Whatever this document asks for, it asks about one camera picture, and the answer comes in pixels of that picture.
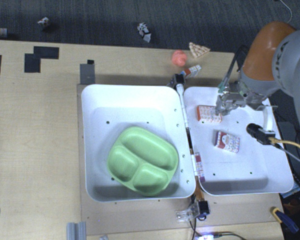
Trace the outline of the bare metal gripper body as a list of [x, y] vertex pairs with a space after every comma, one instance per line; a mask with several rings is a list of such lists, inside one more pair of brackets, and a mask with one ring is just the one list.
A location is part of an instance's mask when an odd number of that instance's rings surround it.
[[250, 107], [255, 111], [262, 111], [267, 105], [263, 101], [272, 94], [272, 83], [257, 82], [248, 85], [245, 82], [220, 83], [218, 85], [218, 97], [216, 105], [224, 108], [232, 107], [232, 110]]

